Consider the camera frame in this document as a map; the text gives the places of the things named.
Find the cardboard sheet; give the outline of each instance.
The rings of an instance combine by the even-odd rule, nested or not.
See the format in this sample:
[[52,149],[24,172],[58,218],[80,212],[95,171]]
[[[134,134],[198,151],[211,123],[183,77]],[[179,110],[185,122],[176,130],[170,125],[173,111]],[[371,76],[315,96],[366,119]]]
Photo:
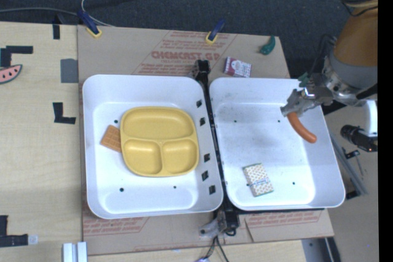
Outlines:
[[[289,78],[279,38],[269,55],[259,53],[269,36],[219,34],[210,46],[207,33],[156,29],[101,27],[98,39],[78,26],[80,91],[95,74],[187,75],[195,60],[209,60],[210,81],[224,74],[225,60],[233,57],[252,65],[251,77]],[[84,169],[84,128],[80,93],[80,151]],[[83,201],[83,237],[89,255],[205,247],[198,228],[212,220],[212,213],[103,220]],[[240,215],[236,236],[225,244],[282,241],[333,236],[327,210]]]

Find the pink object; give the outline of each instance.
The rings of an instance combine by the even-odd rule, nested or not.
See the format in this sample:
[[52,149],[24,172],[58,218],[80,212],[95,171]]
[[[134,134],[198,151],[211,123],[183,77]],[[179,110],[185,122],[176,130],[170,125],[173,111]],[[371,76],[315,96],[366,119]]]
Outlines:
[[16,78],[22,69],[21,64],[0,69],[0,84],[10,82]]
[[224,73],[231,75],[232,77],[249,78],[251,74],[251,64],[232,57],[227,57]]

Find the black tape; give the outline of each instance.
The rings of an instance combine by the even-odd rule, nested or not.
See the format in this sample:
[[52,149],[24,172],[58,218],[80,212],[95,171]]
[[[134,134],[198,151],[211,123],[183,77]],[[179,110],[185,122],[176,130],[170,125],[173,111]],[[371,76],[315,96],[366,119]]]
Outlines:
[[69,24],[61,13],[57,13],[52,21],[53,24]]
[[53,110],[55,111],[55,122],[56,123],[68,123],[75,125],[76,117],[63,117],[63,103],[54,102]]
[[7,219],[8,215],[0,215],[0,237],[7,235]]
[[9,53],[33,53],[33,46],[6,46]]
[[8,215],[0,215],[0,247],[16,247],[29,244],[29,235],[7,235]]
[[6,48],[0,49],[0,67],[11,67],[11,53]]
[[19,236],[0,236],[0,247],[18,247],[20,245],[29,244],[29,235],[19,235]]
[[53,39],[60,39],[60,26],[53,24]]

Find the yellow plate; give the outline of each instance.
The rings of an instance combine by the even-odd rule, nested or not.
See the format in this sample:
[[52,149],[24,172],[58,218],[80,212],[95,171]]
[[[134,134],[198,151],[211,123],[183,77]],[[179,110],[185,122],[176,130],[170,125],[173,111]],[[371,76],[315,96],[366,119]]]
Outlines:
[[199,161],[197,131],[192,118],[172,107],[137,107],[122,117],[123,159],[138,175],[184,175]]

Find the white tray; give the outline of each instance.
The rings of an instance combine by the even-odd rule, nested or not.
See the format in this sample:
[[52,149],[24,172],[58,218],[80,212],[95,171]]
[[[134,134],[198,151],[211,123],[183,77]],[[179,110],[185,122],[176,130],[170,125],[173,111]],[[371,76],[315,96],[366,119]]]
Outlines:
[[[187,77],[94,75],[82,93],[87,202],[94,214],[145,217],[211,212],[221,205],[223,191],[199,83]],[[121,153],[100,145],[108,125],[119,128],[122,115],[139,106],[176,107],[193,118],[200,146],[194,171],[176,177],[138,176],[128,170]]]
[[[317,136],[304,141],[280,107],[298,81],[219,78],[210,95],[225,183],[230,201],[250,210],[315,209],[339,206],[345,190],[320,107],[301,122]],[[274,192],[254,197],[243,167],[262,163]]]

